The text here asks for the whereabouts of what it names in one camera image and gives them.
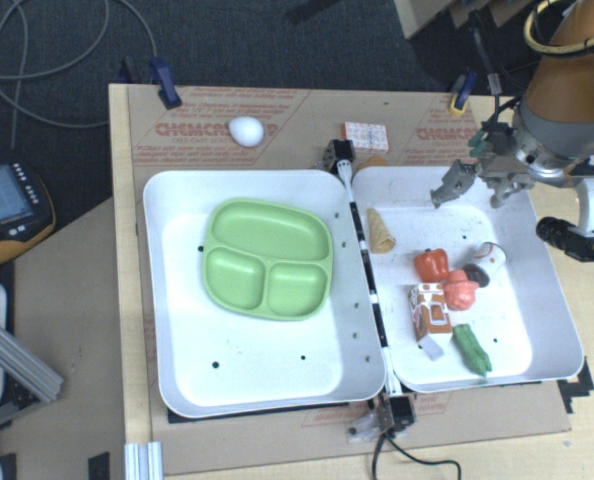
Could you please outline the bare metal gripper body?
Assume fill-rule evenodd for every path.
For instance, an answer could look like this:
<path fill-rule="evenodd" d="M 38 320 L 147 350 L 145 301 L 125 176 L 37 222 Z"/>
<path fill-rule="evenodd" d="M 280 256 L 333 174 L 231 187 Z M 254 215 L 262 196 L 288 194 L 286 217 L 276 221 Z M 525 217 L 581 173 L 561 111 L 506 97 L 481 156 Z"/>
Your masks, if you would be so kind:
<path fill-rule="evenodd" d="M 475 172 L 491 189 L 528 189 L 571 183 L 571 159 L 541 145 L 526 128 L 488 123 L 474 137 Z"/>

